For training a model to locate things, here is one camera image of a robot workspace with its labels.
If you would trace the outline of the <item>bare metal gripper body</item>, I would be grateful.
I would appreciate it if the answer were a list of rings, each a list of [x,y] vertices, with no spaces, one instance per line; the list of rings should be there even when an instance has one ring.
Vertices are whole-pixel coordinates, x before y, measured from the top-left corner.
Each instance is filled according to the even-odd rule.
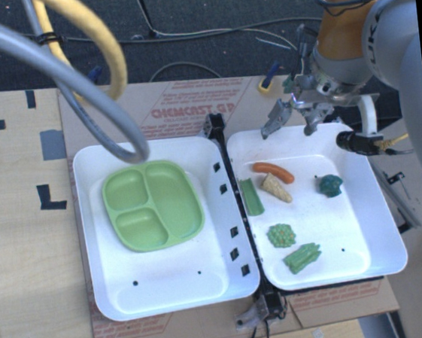
[[[362,88],[361,83],[337,81],[323,72],[288,78],[290,104],[297,111],[354,106]]]

